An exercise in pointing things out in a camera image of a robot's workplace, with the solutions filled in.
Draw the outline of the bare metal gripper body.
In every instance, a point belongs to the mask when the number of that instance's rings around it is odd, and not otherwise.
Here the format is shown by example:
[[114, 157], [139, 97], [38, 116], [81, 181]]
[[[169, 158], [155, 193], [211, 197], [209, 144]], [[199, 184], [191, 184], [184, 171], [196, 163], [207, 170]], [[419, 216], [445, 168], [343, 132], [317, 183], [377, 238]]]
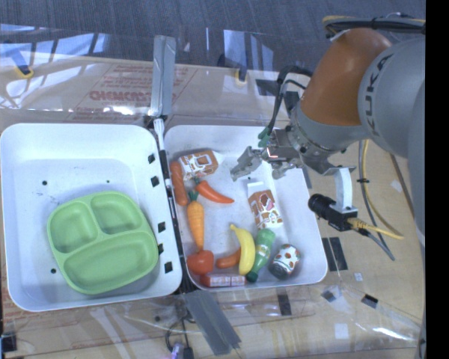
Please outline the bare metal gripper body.
[[266, 127], [260, 133], [262, 159], [268, 163], [289, 162], [296, 168], [308, 167], [316, 172], [331, 172], [329, 156], [334, 150], [313, 141], [299, 126], [283, 129]]

